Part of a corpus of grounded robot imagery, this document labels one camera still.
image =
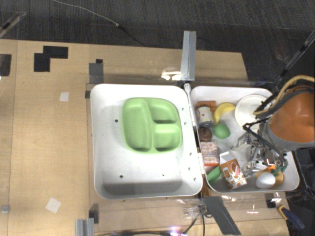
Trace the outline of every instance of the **yellow banana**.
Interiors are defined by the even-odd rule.
[[[232,111],[234,109],[235,109],[235,105],[233,103],[230,103],[230,102],[225,102],[225,103],[218,105],[218,107],[216,108],[216,110],[213,113],[213,118],[214,118],[216,124],[219,122],[221,116],[224,113]]]

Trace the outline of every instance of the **white ball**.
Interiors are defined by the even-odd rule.
[[[256,186],[260,189],[269,189],[276,183],[276,178],[269,172],[264,172],[256,180]]]

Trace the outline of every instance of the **wooden table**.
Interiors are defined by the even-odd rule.
[[[34,72],[34,53],[44,45],[67,46],[68,58],[51,59],[50,72]],[[163,72],[180,70],[181,50],[0,40],[0,54],[12,55],[11,73],[0,81],[0,203],[11,206],[0,214],[0,236],[74,235],[75,220],[86,219],[90,208],[89,63],[103,60],[106,82],[165,83]],[[208,51],[196,53],[196,77],[247,79],[240,53]],[[69,101],[60,101],[62,92]],[[61,202],[57,213],[45,209],[51,197]],[[270,220],[264,212],[265,219],[236,222],[243,235],[288,235],[278,214]],[[209,235],[221,235],[210,220]],[[197,225],[190,235],[201,230]]]

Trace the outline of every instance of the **white paper square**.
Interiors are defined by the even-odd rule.
[[[70,93],[69,92],[62,92],[61,94],[60,94],[60,99],[59,99],[59,101],[69,101],[69,95],[70,95]]]
[[[50,198],[50,200],[48,201],[48,204],[46,205],[46,209],[53,213],[57,213],[60,205],[61,205],[60,201],[54,198]]]

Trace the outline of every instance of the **black floor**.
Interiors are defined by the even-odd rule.
[[[103,17],[51,0],[0,0],[0,25],[16,11],[27,13],[4,38],[181,48],[183,31],[193,30],[197,49],[241,52],[250,80],[272,82],[315,24],[315,0],[57,1],[110,18],[138,42]],[[294,74],[314,75],[314,44],[288,76]],[[314,168],[307,174],[312,181]],[[314,222],[314,212],[311,217],[301,211],[311,207],[310,199],[291,197],[291,208],[308,224]],[[308,226],[303,234],[313,229]]]

